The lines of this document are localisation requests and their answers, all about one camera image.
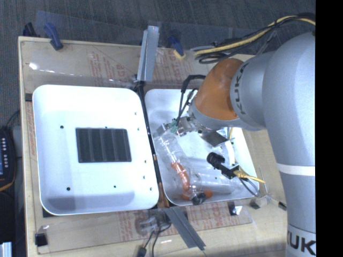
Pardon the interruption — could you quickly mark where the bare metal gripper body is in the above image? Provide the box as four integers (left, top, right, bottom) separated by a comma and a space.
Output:
174, 115, 206, 138

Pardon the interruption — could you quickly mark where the white plastic tray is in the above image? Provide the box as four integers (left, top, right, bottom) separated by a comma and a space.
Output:
144, 88, 260, 207
32, 84, 160, 216

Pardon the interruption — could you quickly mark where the clear plastic bottle black cap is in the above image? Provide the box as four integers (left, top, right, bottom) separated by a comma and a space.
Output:
157, 132, 207, 206

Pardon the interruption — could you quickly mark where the orange sausage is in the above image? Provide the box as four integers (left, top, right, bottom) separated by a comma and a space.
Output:
170, 161, 191, 193

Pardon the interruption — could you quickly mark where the dark grey ribbed rectangle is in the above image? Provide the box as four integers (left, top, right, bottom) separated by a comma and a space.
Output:
75, 127, 132, 164

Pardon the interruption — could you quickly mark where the brown cardboard board red print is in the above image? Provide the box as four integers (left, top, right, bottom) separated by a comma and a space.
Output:
20, 41, 258, 254

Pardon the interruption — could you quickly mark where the black cylinder on white bracket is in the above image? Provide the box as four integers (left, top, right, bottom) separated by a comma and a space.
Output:
206, 128, 240, 180

